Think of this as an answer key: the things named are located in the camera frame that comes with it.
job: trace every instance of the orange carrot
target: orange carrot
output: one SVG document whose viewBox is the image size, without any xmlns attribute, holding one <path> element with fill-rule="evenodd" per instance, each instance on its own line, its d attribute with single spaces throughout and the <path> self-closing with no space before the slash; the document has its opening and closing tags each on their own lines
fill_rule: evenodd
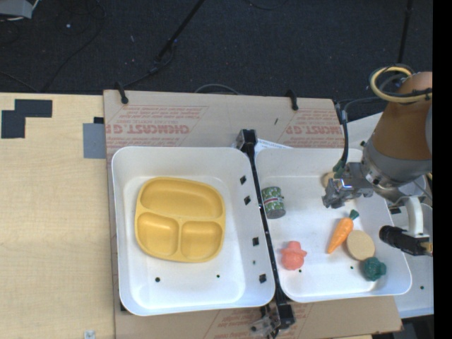
<svg viewBox="0 0 452 339">
<path fill-rule="evenodd" d="M 353 220 L 359 216 L 356 210 L 350 212 L 348 218 L 341 218 L 334 229 L 327 252 L 331 254 L 336 250 L 346 239 L 349 233 L 353 230 Z"/>
</svg>

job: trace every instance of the black pole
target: black pole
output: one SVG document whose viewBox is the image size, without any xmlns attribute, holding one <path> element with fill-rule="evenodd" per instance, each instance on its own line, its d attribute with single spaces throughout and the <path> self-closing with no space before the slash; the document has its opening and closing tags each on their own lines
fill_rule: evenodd
<svg viewBox="0 0 452 339">
<path fill-rule="evenodd" d="M 408 0 L 407 10 L 405 12 L 405 22 L 403 24 L 402 41 L 400 42 L 400 50 L 398 53 L 398 60 L 397 60 L 397 62 L 399 64 L 402 63 L 403 53 L 405 51 L 405 42 L 407 39 L 408 24 L 410 23 L 410 17 L 411 17 L 411 13 L 412 13 L 412 1 L 413 0 Z"/>
<path fill-rule="evenodd" d="M 199 0 L 196 5 L 192 8 L 190 11 L 190 14 L 185 18 L 185 20 L 182 22 L 182 24 L 179 26 L 179 28 L 176 30 L 176 32 L 171 36 L 171 38 L 168 39 L 167 43 L 163 47 L 163 49 L 158 53 L 158 55 L 154 58 L 155 62 L 160 63 L 162 61 L 163 56 L 165 53 L 171 48 L 171 46 L 174 44 L 174 41 L 176 41 L 179 34 L 182 32 L 182 30 L 186 27 L 186 25 L 189 23 L 191 18 L 196 14 L 198 9 L 201 7 L 205 0 Z"/>
</svg>

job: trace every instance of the green can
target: green can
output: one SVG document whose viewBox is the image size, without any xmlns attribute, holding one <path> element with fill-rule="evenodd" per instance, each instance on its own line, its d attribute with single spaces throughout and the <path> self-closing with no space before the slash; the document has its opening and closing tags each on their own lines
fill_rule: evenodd
<svg viewBox="0 0 452 339">
<path fill-rule="evenodd" d="M 261 191 L 263 207 L 267 218 L 281 218 L 285 215 L 283 195 L 281 189 L 276 186 L 267 187 Z"/>
</svg>

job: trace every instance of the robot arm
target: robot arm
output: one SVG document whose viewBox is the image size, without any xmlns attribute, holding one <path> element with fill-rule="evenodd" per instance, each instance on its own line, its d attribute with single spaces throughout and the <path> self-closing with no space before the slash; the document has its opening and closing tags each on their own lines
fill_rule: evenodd
<svg viewBox="0 0 452 339">
<path fill-rule="evenodd" d="M 377 88 L 376 81 L 391 71 L 407 77 L 395 93 L 386 93 Z M 347 200 L 369 197 L 374 192 L 392 207 L 413 208 L 419 199 L 413 200 L 400 188 L 432 171 L 432 72 L 412 73 L 399 66 L 382 68 L 371 75 L 370 86 L 388 104 L 364 145 L 361 162 L 340 161 L 333 169 L 335 176 L 328 180 L 322 196 L 327 208 L 339 208 Z M 412 255 L 432 254 L 428 237 L 419 235 L 422 213 L 415 209 L 408 212 L 408 230 L 384 227 L 380 238 Z"/>
</svg>

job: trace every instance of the yellow cable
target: yellow cable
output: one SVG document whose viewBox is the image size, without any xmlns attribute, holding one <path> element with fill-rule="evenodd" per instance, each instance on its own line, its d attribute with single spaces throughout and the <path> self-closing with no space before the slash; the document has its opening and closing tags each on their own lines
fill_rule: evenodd
<svg viewBox="0 0 452 339">
<path fill-rule="evenodd" d="M 389 102 L 395 102 L 395 103 L 413 103 L 413 102 L 419 102 L 420 100 L 424 100 L 426 98 L 432 99 L 432 97 L 433 97 L 432 92 L 427 93 L 427 94 L 413 95 L 412 97 L 394 97 L 392 95 L 382 92 L 376 86 L 376 79 L 380 76 L 380 74 L 388 72 L 388 71 L 398 71 L 398 72 L 406 74 L 407 76 L 412 75 L 408 69 L 403 68 L 401 66 L 388 66 L 386 68 L 381 68 L 378 71 L 375 71 L 370 78 L 370 88 L 381 99 L 388 100 Z"/>
</svg>

